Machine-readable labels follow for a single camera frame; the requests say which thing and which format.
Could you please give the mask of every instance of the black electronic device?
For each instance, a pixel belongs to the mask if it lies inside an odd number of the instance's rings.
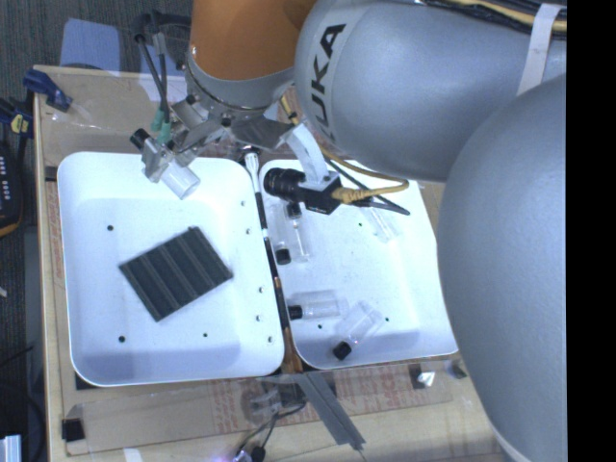
[[[0,144],[0,238],[21,222],[21,182],[17,167],[6,145]]]

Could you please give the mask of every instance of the green connector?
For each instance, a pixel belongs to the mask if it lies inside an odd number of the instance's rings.
[[[165,112],[160,108],[157,110],[152,123],[150,124],[150,128],[152,132],[159,132],[161,127],[163,126],[163,121],[165,120]]]
[[[159,145],[163,145],[171,140],[171,123],[164,122],[161,127],[161,133],[158,134],[156,142]]]

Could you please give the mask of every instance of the white tray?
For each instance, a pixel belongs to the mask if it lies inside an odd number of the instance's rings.
[[[179,200],[141,173],[141,156],[80,152],[58,189],[70,355],[98,386],[259,376],[284,345],[250,178],[197,159],[198,189]],[[118,265],[198,226],[233,278],[155,322]]]
[[[273,161],[272,167],[300,169],[297,161]],[[352,173],[369,187],[383,186],[374,178]],[[353,187],[346,180],[345,186]],[[352,311],[366,301],[383,323],[344,360],[332,352],[346,317],[291,321],[297,353],[314,368],[339,369],[360,365],[453,354],[457,344],[441,293],[436,239],[416,182],[404,192],[387,195],[410,216],[376,210],[399,231],[384,243],[375,236],[370,209],[340,206],[330,216],[303,211],[314,255],[308,262],[278,265],[285,297],[305,292],[334,291]],[[280,201],[264,193],[268,220]]]

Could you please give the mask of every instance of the gray carpet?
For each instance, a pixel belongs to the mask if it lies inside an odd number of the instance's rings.
[[[540,0],[565,3],[567,0]],[[115,26],[122,31],[121,69],[139,71],[140,57],[128,33],[133,17],[157,9],[190,15],[192,0],[0,0],[0,97],[25,97],[21,80],[33,64],[58,64],[64,24],[70,18]],[[17,138],[10,138],[13,155]],[[22,225],[0,240],[0,286],[9,297],[0,297],[0,385],[26,388],[28,356],[35,350],[6,359],[28,346],[25,333],[24,231],[37,224],[33,145],[29,142],[24,163],[25,211]],[[0,387],[0,437],[8,432],[27,433],[27,400]]]

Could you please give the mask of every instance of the wooden table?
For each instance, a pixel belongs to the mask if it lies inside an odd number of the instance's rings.
[[[68,349],[55,169],[76,151],[134,152],[127,139],[149,124],[157,92],[148,77],[138,74],[38,69],[75,99],[66,114],[47,106],[44,97],[37,95],[35,101],[49,460],[230,460],[255,425],[244,415],[241,403],[246,392],[260,385],[258,380],[108,389],[80,389],[77,384]],[[183,80],[170,78],[169,99],[183,94]],[[434,226],[441,194],[441,186],[423,187]],[[455,379],[446,372],[447,365],[421,362],[424,371],[437,373],[435,383],[424,389],[411,386],[408,365],[337,373],[339,400],[366,439],[366,460],[502,461],[471,379]],[[336,446],[314,411],[304,411],[272,432],[268,461],[362,460],[349,445]],[[70,420],[79,420],[85,439],[63,439],[63,424],[71,427]]]

